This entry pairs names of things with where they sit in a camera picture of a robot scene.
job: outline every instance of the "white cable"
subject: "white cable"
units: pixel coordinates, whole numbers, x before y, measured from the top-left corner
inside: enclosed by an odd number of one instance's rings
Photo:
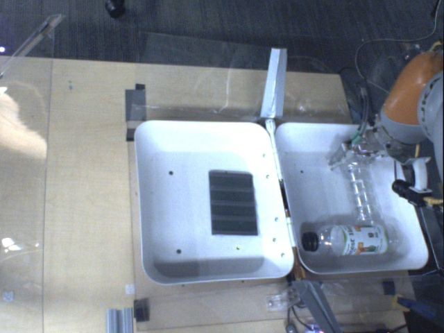
[[[387,41],[387,42],[417,42],[417,41],[421,41],[421,40],[426,40],[427,38],[431,37],[436,32],[436,25],[437,25],[437,21],[438,21],[438,12],[439,12],[439,7],[441,5],[441,1],[442,0],[438,0],[438,5],[436,6],[436,12],[435,12],[435,18],[434,18],[434,27],[433,27],[433,30],[431,31],[431,33],[429,33],[428,35],[426,35],[424,37],[420,37],[420,38],[410,39],[410,40],[403,40],[400,38],[377,38],[375,40],[369,40],[369,41],[366,41],[363,44],[361,44],[355,53],[355,67],[356,67],[356,70],[357,70],[359,76],[365,80],[364,76],[362,75],[361,71],[359,70],[358,54],[359,54],[359,51],[361,50],[361,48],[363,46],[365,46],[366,44],[373,43],[373,42],[384,42],[384,41]],[[373,81],[367,80],[367,82],[369,84],[377,87],[378,89],[382,90],[383,92],[386,92],[387,94],[389,93],[388,90],[385,90],[383,87],[379,86],[378,84],[374,83]]]

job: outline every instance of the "black cable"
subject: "black cable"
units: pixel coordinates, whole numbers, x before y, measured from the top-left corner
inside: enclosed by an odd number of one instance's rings
[[[303,325],[305,328],[307,328],[307,329],[309,329],[309,330],[313,330],[312,327],[310,327],[310,326],[309,326],[308,324],[306,324],[306,323],[303,323],[303,322],[299,319],[299,317],[298,317],[298,315],[296,314],[296,311],[295,311],[295,309],[294,309],[294,306],[291,306],[291,311],[293,311],[294,318],[296,318],[296,320],[297,320],[301,325]]]
[[[391,331],[389,331],[389,333],[395,333],[405,327],[407,327],[407,325],[400,325],[399,327],[393,328]]]

